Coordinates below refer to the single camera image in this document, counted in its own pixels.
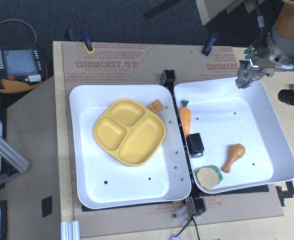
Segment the brown drumstick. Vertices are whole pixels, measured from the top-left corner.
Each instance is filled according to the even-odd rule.
[[[242,144],[238,143],[238,144],[232,145],[231,148],[229,149],[228,161],[225,164],[225,166],[222,168],[222,171],[224,171],[225,173],[230,173],[232,164],[239,158],[242,158],[244,154],[245,154],[245,147]]]

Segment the white tray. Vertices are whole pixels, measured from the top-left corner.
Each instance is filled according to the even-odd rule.
[[[230,173],[221,170],[223,180],[211,189],[195,183],[203,192],[217,194],[294,179],[294,155],[261,81],[238,89],[236,78],[224,78],[175,86],[178,109],[188,100],[190,133],[200,133],[204,154],[191,158],[194,173],[202,166],[220,170],[231,145],[240,143],[245,155]]]
[[[184,147],[170,92],[151,85],[81,85],[70,93],[77,193],[90,209],[177,201],[191,191]],[[115,101],[132,99],[143,106],[159,99],[157,115],[166,126],[164,141],[143,165],[127,166],[109,155],[94,138],[94,126]]]

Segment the blue clamp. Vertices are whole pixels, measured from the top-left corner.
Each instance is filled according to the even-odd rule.
[[[83,28],[81,28],[79,32],[84,43],[83,47],[85,48],[87,54],[88,55],[94,54],[95,48],[92,45],[92,42],[91,42],[91,39],[89,38],[88,33]]]
[[[210,38],[206,41],[206,44],[203,47],[201,53],[208,56],[212,50],[212,46],[217,41],[217,39],[218,39],[218,34],[216,33],[211,34]]]

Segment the toy carrot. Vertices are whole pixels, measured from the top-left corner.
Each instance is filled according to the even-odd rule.
[[[191,129],[192,112],[187,107],[188,100],[182,100],[181,104],[182,104],[182,108],[179,112],[179,115],[180,115],[180,120],[181,120],[181,124],[183,128],[183,133],[185,134],[185,137],[187,138]]]

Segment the black cylinder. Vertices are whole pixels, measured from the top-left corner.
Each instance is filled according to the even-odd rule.
[[[294,106],[294,90],[281,90],[278,93],[278,99],[283,103]]]

